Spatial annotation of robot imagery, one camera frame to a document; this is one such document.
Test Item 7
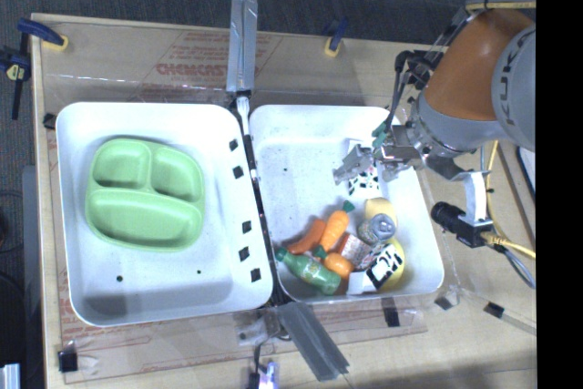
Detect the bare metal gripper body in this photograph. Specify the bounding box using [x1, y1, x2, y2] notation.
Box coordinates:
[375, 121, 462, 181]

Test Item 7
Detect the white carton black green print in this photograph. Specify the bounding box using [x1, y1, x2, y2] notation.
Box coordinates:
[347, 138, 382, 193]

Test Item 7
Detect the white plastic tray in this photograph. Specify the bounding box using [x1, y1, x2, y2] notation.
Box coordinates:
[248, 104, 446, 306]
[54, 100, 275, 329]

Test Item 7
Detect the grey can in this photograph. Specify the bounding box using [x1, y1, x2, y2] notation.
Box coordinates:
[356, 213, 397, 246]

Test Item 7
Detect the large orange carrot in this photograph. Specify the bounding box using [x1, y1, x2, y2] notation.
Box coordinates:
[318, 200, 357, 254]

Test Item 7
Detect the orange sausage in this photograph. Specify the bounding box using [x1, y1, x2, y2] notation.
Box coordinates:
[286, 218, 328, 256]

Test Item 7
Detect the black and white carton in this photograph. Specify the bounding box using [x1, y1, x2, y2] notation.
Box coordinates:
[347, 242, 406, 295]

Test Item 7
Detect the small orange carrot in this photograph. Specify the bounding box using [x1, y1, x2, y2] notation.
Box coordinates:
[311, 244, 356, 281]

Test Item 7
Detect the green bottle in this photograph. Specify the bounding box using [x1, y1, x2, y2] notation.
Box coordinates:
[273, 246, 343, 297]

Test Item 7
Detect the green divided plate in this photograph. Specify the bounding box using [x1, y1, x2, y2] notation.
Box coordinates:
[84, 137, 207, 253]

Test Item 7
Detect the brown cardboard board red print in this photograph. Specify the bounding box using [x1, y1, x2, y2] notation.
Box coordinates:
[39, 23, 461, 384]

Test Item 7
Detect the black cylinder on white bracket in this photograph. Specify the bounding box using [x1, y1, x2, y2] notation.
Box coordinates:
[430, 170, 496, 250]

